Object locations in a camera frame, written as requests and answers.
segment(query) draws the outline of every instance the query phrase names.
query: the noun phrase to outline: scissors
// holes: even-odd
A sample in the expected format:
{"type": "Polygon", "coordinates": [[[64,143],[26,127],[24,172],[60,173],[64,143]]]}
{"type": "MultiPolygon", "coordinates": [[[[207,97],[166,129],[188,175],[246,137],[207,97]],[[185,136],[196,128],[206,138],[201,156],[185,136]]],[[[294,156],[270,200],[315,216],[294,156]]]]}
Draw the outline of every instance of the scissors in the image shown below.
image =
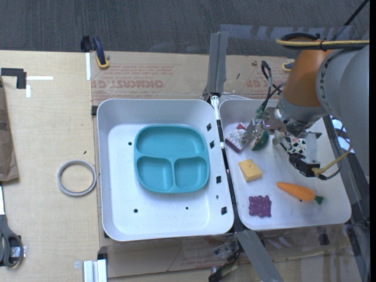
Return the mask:
{"type": "Polygon", "coordinates": [[[23,247],[21,238],[8,227],[4,210],[4,196],[0,184],[0,264],[1,261],[7,267],[19,264],[24,256],[23,247]]]}

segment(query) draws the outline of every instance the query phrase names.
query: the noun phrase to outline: gray floor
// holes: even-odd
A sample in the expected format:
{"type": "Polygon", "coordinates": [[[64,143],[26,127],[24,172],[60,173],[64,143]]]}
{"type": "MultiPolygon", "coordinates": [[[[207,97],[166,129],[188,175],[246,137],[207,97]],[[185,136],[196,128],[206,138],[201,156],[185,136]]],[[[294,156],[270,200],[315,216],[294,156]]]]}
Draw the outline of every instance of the gray floor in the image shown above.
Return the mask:
{"type": "MultiPolygon", "coordinates": [[[[83,35],[107,51],[208,53],[229,31],[233,55],[295,57],[275,43],[292,31],[331,38],[364,0],[0,0],[0,49],[80,51],[83,35]]],[[[370,27],[370,3],[341,39],[370,27]]]]}

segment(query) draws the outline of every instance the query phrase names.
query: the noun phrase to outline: orange carrot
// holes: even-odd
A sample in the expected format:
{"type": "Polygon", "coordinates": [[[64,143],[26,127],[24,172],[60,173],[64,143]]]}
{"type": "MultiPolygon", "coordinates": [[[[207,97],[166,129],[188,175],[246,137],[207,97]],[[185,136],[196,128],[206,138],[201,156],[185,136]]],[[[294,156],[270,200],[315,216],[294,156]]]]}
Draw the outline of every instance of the orange carrot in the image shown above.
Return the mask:
{"type": "Polygon", "coordinates": [[[305,202],[315,200],[318,204],[321,204],[323,201],[321,196],[316,196],[313,190],[308,187],[284,182],[277,182],[277,186],[292,196],[295,196],[300,200],[304,200],[305,202]]]}

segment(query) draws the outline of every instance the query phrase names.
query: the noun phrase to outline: black scissors handle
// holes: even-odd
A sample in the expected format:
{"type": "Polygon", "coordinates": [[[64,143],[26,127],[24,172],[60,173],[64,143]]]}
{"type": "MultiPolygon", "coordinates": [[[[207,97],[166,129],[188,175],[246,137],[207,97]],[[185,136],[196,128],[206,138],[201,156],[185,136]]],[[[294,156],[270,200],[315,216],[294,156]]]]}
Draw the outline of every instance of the black scissors handle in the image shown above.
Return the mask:
{"type": "Polygon", "coordinates": [[[0,262],[3,261],[7,267],[13,267],[21,262],[24,253],[24,245],[21,238],[13,233],[8,227],[5,214],[0,215],[0,262]],[[20,254],[18,257],[12,257],[11,248],[19,247],[20,254]]]}

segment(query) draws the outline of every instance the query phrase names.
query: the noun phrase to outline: white ring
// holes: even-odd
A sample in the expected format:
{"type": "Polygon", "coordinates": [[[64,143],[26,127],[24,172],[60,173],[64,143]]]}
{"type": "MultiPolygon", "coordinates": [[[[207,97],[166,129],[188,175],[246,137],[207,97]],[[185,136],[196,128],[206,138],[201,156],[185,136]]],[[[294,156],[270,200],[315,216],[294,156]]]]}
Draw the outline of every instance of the white ring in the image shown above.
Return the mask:
{"type": "Polygon", "coordinates": [[[67,194],[69,196],[83,196],[83,195],[86,195],[88,194],[90,191],[92,191],[95,187],[95,184],[96,184],[96,173],[95,173],[95,169],[94,169],[94,166],[92,166],[90,163],[88,163],[87,161],[85,160],[70,160],[66,163],[64,163],[60,169],[59,169],[59,172],[58,172],[58,186],[60,188],[60,190],[64,193],[64,194],[67,194]],[[63,171],[70,165],[83,165],[85,166],[86,168],[88,168],[90,170],[90,172],[92,173],[93,175],[93,182],[92,184],[89,186],[89,188],[87,188],[86,190],[84,191],[81,191],[81,192],[73,192],[73,191],[70,191],[68,190],[67,188],[65,188],[61,182],[61,176],[62,176],[62,173],[63,171]]]}

